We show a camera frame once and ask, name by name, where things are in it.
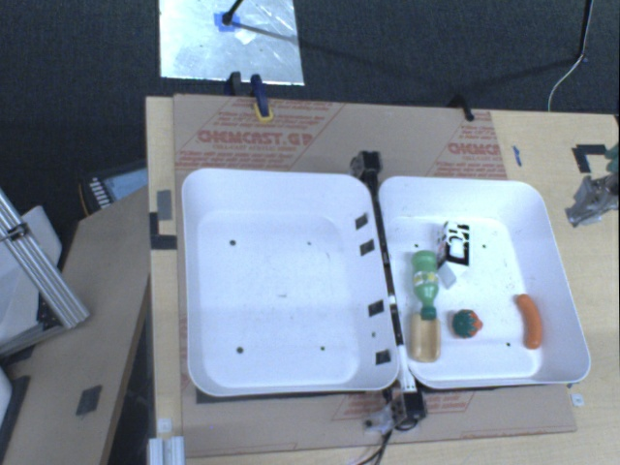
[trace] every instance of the black cable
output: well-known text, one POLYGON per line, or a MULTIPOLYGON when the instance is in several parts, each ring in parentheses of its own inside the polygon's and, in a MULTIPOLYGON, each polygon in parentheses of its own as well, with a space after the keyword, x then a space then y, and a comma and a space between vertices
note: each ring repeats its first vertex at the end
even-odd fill
POLYGON ((391 432, 392 431, 389 431, 384 436, 384 440, 381 442, 381 445, 380 445, 379 449, 377 449, 374 453, 372 453, 370 456, 368 456, 368 458, 366 458, 363 461, 360 461, 356 465, 366 465, 366 464, 370 463, 372 460, 374 460, 375 458, 377 458, 377 461, 374 462, 374 465, 379 465, 379 463, 381 462, 381 459, 384 456, 384 453, 386 452, 386 447, 388 446, 388 441, 389 441, 389 438, 391 437, 391 432))

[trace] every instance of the table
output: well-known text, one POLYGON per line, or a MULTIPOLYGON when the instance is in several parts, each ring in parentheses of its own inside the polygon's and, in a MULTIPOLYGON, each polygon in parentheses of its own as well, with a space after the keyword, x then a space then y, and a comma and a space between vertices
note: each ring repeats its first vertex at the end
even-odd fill
MULTIPOLYGON (((147 144, 150 211, 157 211, 158 192, 174 191, 173 101, 147 100, 147 144)), ((447 109, 429 112, 437 126, 447 109)), ((599 463, 615 463, 620 455, 620 373, 618 347, 618 214, 606 214, 601 223, 574 229, 564 209, 583 174, 577 169, 572 147, 618 140, 618 126, 610 115, 541 112, 490 112, 509 179, 534 186, 543 196, 573 298, 592 358, 589 376, 571 389, 584 405, 574 409, 577 432, 540 436, 417 443, 387 447, 382 463, 563 463, 581 464, 596 454, 599 463), (521 166, 513 155, 520 152, 521 166)), ((593 177, 605 174, 602 157, 591 157, 593 177)), ((173 217, 159 222, 159 234, 176 233, 173 217)), ((176 259, 174 252, 154 250, 152 309, 155 365, 155 413, 158 436, 182 435, 176 259)), ((302 465, 356 463, 369 448, 341 448, 270 452, 235 456, 190 458, 190 465, 274 464, 302 465)))
POLYGON ((29 382, 3 464, 108 463, 148 304, 146 197, 79 223, 63 276, 91 316, 6 368, 29 382))

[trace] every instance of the green bottle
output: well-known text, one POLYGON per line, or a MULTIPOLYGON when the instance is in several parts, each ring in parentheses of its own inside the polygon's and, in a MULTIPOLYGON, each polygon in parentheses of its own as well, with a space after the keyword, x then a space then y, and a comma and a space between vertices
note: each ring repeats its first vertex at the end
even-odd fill
POLYGON ((439 292, 437 276, 437 257, 433 252, 422 251, 414 254, 414 293, 422 302, 420 315, 423 321, 434 321, 437 310, 433 301, 439 292))

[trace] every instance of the blue tape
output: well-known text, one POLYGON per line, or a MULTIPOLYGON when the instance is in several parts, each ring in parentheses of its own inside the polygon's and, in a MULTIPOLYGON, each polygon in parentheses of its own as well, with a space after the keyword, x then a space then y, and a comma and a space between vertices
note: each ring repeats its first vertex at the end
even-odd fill
POLYGON ((224 32, 224 33, 230 33, 231 31, 234 31, 236 26, 235 25, 239 25, 241 24, 241 18, 237 15, 237 14, 233 14, 232 15, 232 22, 230 26, 227 26, 226 24, 224 24, 224 22, 222 22, 222 17, 224 16, 225 12, 217 12, 213 15, 213 20, 215 22, 215 25, 217 26, 217 28, 224 32))
POLYGON ((516 160, 516 164, 521 167, 522 166, 522 164, 521 164, 521 157, 520 157, 520 153, 521 152, 514 145, 512 146, 512 151, 514 152, 514 160, 516 160))

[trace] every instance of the toy sausage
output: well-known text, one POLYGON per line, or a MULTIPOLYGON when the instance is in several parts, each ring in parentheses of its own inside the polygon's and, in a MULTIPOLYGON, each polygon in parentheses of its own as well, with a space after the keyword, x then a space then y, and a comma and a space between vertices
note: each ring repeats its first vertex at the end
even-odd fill
POLYGON ((516 297, 523 319, 527 334, 525 336, 525 346, 530 350, 536 350, 543 341, 543 323, 541 322, 541 314, 534 300, 528 294, 520 294, 516 297))

